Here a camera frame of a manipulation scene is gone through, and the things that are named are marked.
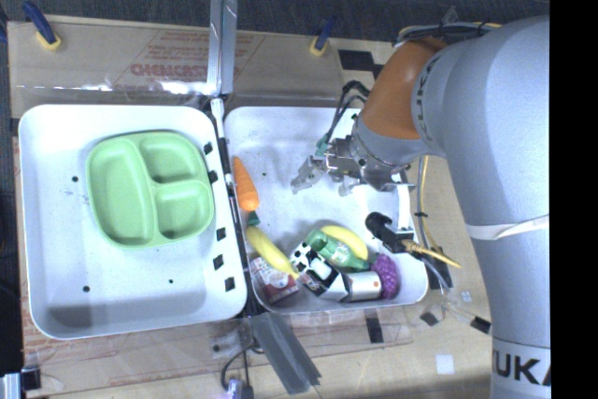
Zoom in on white plastic tray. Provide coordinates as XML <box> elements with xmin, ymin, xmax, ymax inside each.
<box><xmin>17</xmin><ymin>103</ymin><xmax>249</xmax><ymax>341</ymax></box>
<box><xmin>222</xmin><ymin>106</ymin><xmax>431</xmax><ymax>316</ymax></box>

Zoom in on silver can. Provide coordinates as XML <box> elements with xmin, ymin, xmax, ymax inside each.
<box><xmin>345</xmin><ymin>269</ymin><xmax>385</xmax><ymax>303</ymax></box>

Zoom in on black and white carton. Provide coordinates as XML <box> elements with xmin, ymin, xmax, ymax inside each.
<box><xmin>289</xmin><ymin>242</ymin><xmax>352</xmax><ymax>303</ymax></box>

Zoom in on red and white carton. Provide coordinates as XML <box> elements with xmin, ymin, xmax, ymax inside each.
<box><xmin>249</xmin><ymin>256</ymin><xmax>301</xmax><ymax>306</ymax></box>

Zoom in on green bottle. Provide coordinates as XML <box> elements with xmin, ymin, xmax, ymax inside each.
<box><xmin>304</xmin><ymin>228</ymin><xmax>376</xmax><ymax>274</ymax></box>

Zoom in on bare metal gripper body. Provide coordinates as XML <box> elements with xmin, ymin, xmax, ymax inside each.
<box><xmin>323</xmin><ymin>135</ymin><xmax>415</xmax><ymax>198</ymax></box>

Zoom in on black cylinder on white bracket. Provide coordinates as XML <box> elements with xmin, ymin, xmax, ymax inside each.
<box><xmin>364</xmin><ymin>181</ymin><xmax>418</xmax><ymax>255</ymax></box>

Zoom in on yellow banana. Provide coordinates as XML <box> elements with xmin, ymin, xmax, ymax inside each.
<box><xmin>319</xmin><ymin>224</ymin><xmax>370</xmax><ymax>262</ymax></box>
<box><xmin>244</xmin><ymin>224</ymin><xmax>301</xmax><ymax>281</ymax></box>

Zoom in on green divided plate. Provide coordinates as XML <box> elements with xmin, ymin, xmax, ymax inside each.
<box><xmin>84</xmin><ymin>130</ymin><xmax>217</xmax><ymax>250</ymax></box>

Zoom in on purple grapes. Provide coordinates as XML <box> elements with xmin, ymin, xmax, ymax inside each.
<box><xmin>370</xmin><ymin>252</ymin><xmax>402</xmax><ymax>301</ymax></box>

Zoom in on brown cardboard board red print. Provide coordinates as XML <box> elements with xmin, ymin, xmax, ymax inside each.
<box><xmin>6</xmin><ymin>14</ymin><xmax>415</xmax><ymax>394</ymax></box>

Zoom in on orange carrot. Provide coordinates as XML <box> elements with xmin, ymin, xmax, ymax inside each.
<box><xmin>232</xmin><ymin>155</ymin><xmax>262</xmax><ymax>226</ymax></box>

